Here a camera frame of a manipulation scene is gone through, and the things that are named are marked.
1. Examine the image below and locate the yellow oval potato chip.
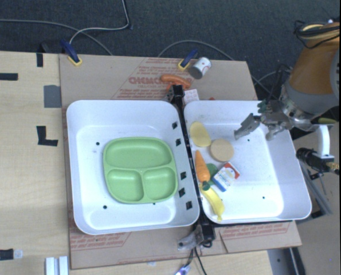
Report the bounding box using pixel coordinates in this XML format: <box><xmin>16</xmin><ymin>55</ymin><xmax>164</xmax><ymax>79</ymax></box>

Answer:
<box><xmin>189</xmin><ymin>121</ymin><xmax>212</xmax><ymax>148</ymax></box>

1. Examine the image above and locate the orange carrot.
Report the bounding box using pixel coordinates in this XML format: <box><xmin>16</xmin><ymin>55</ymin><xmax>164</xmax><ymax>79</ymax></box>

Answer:
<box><xmin>194</xmin><ymin>150</ymin><xmax>211</xmax><ymax>191</ymax></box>

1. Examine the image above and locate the white packet red print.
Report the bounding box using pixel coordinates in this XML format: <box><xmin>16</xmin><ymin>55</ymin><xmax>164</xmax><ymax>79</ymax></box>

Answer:
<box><xmin>183</xmin><ymin>88</ymin><xmax>200</xmax><ymax>103</ymax></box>

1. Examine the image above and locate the green divided plate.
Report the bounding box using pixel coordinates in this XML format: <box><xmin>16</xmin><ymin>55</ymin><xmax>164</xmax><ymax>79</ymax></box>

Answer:
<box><xmin>102</xmin><ymin>136</ymin><xmax>179</xmax><ymax>205</ymax></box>

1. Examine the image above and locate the white can red print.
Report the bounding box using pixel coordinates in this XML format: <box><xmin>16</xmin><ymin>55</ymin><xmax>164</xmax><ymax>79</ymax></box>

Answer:
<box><xmin>187</xmin><ymin>56</ymin><xmax>212</xmax><ymax>80</ymax></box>

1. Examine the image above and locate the brown cardboard board red print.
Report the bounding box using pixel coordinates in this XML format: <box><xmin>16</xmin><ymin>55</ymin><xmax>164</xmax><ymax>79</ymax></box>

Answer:
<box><xmin>58</xmin><ymin>53</ymin><xmax>303</xmax><ymax>270</ymax></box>

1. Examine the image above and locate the black cylinder on white bracket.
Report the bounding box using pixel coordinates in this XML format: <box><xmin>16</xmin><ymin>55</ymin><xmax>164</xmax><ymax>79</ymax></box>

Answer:
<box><xmin>295</xmin><ymin>124</ymin><xmax>340</xmax><ymax>175</ymax></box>

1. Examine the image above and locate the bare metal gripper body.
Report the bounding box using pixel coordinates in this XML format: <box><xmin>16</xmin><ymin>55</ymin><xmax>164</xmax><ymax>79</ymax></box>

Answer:
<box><xmin>258</xmin><ymin>99</ymin><xmax>314</xmax><ymax>131</ymax></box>

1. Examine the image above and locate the tan round biscuit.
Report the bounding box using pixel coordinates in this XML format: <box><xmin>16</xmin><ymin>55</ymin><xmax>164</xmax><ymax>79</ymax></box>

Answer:
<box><xmin>210</xmin><ymin>137</ymin><xmax>235</xmax><ymax>163</ymax></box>

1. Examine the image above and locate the black block with thin wires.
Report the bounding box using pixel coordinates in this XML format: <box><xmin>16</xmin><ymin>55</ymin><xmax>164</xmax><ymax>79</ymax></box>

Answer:
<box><xmin>166</xmin><ymin>84</ymin><xmax>186</xmax><ymax>105</ymax></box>
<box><xmin>197</xmin><ymin>223</ymin><xmax>217</xmax><ymax>248</ymax></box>

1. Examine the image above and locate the white blue orange carton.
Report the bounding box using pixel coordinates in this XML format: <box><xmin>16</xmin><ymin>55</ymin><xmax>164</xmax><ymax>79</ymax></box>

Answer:
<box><xmin>211</xmin><ymin>162</ymin><xmax>241</xmax><ymax>193</ymax></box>

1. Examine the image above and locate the orange sausage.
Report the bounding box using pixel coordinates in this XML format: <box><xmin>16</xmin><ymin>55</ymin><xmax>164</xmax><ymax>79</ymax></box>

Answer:
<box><xmin>160</xmin><ymin>73</ymin><xmax>192</xmax><ymax>88</ymax></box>

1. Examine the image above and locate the green toy vegetable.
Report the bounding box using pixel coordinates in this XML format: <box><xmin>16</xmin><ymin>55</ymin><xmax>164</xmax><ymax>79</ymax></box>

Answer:
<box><xmin>205</xmin><ymin>163</ymin><xmax>220</xmax><ymax>180</ymax></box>

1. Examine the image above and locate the thin black rod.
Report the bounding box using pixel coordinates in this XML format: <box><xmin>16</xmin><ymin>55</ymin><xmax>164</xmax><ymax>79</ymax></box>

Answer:
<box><xmin>174</xmin><ymin>96</ymin><xmax>209</xmax><ymax>229</ymax></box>

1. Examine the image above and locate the yellow banana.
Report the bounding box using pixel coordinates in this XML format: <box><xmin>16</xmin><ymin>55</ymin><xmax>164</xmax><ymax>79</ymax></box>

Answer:
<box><xmin>199</xmin><ymin>186</ymin><xmax>226</xmax><ymax>223</ymax></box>

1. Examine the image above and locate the white plastic tray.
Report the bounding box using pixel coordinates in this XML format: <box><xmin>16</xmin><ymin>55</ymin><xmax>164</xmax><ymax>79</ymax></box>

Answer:
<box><xmin>65</xmin><ymin>99</ymin><xmax>201</xmax><ymax>236</ymax></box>
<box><xmin>183</xmin><ymin>100</ymin><xmax>313</xmax><ymax>225</ymax></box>

